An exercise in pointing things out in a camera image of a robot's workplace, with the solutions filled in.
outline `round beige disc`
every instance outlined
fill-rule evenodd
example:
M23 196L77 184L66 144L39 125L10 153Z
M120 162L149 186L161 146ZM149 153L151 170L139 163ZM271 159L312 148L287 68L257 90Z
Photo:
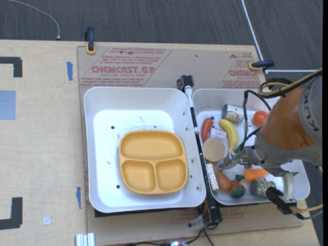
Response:
M208 138L203 144L204 157L210 162L218 162L222 159L225 150L224 143L216 137Z

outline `white tray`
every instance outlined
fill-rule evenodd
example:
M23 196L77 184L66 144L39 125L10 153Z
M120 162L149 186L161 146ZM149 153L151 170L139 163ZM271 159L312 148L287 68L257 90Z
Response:
M84 96L89 196L104 213L196 207L206 197L187 96L177 89L94 87ZM183 142L188 181L169 194L137 194L122 180L120 139L135 130L167 130Z
M244 90L238 89L199 89L193 94L193 103L196 115L196 121L198 131L201 131L201 126L205 118L214 117L214 126L222 129L219 125L219 119L221 119L222 108L225 104L229 104L235 107L242 108ZM267 99L266 101L272 107L278 98ZM253 123L252 118L256 111L264 110L267 111L267 107L259 100L256 96L249 93L247 101L247 116L249 122L248 133L251 133L257 128ZM244 136L244 120L241 123L234 123L238 134L239 143L241 144ZM245 144L245 146L251 146L254 144L255 137L252 136ZM225 141L225 156L228 150L228 137ZM294 177L294 198L296 200L305 199L310 193L310 184L306 175L303 163L301 160L294 160L291 163L286 163L281 166L290 172L299 172ZM235 179L236 174L242 174L244 167L236 165L235 167L224 170L225 175L230 179ZM284 192L282 177L274 177L271 174L265 177L266 180L273 180L276 184L276 188ZM216 195L213 195L217 201L223 205L241 205L241 204L253 204L253 203L264 203L270 202L267 198L256 197L250 193L250 184L247 181L241 182L246 189L246 193L239 199L232 198L227 191L219 191Z

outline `yellow and black clamp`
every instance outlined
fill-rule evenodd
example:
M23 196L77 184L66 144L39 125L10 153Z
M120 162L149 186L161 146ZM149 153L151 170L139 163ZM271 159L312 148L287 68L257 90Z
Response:
M260 69L263 70L263 72L270 67L273 67L275 63L271 60L262 60L258 62L249 62L248 69L253 71L259 71Z
M94 55L96 53L96 45L94 44L94 28L88 27L85 34L85 41L87 41L87 54Z

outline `black corner marker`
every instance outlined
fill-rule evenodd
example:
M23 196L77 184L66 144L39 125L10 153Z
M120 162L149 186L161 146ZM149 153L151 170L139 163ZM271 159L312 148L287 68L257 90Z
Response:
M23 198L12 198L10 219L0 220L0 230L17 229L21 224L23 224Z
M13 64L14 77L22 77L22 60L20 57L0 56L0 64Z

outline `robotic hand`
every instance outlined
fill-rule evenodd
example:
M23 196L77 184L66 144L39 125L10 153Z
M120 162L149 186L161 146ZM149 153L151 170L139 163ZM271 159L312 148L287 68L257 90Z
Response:
M309 85L299 86L307 81ZM267 197L284 214L292 213L294 175L281 165L294 159L308 161L322 167L322 68L291 84L269 92L263 88L281 83L263 83L258 95L263 98L280 96L271 109L264 125L256 132L255 143L251 147L239 146L217 165L218 169L227 169L236 162L250 167L261 165L273 176L284 180L284 194L275 188L269 188Z

